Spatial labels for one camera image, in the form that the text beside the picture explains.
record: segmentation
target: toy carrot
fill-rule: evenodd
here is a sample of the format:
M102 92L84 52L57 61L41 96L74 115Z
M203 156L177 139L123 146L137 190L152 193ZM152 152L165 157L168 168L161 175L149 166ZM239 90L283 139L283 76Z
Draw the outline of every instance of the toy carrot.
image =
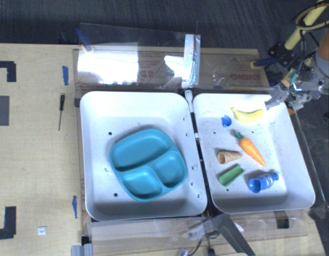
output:
M266 162L259 153L256 146L249 138L243 137L240 132L237 132L235 137L240 140L240 147L255 161L258 161L261 165L266 166Z

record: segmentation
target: toy ice cream cone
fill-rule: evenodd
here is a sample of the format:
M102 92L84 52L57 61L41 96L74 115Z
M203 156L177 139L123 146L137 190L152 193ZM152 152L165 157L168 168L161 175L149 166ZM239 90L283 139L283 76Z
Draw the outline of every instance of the toy ice cream cone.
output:
M242 156L243 154L238 151L221 151L218 153L218 161L221 164L225 164L233 160L239 159Z

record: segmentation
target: black square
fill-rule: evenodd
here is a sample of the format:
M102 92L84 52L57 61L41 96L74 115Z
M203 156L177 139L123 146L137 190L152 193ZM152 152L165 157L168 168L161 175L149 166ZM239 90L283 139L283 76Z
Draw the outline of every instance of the black square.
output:
M9 126L9 96L0 96L0 126Z

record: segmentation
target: screwdriver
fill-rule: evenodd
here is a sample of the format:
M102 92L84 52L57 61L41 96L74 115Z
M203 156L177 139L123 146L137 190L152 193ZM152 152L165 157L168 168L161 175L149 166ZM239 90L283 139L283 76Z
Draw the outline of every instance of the screwdriver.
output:
M60 124L61 124L61 114L63 111L63 105L65 104L65 94L62 94L60 97L60 119L59 119L59 130L60 130Z

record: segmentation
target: blue bottle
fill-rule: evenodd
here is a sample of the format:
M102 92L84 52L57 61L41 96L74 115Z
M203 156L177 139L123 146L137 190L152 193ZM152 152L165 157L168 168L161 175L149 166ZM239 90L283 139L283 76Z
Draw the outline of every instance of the blue bottle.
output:
M271 187L274 183L274 181L277 181L279 179L279 174L274 173L264 173L259 175L256 178L252 178L248 182L248 188L254 192L258 193L261 190L266 190L269 187Z

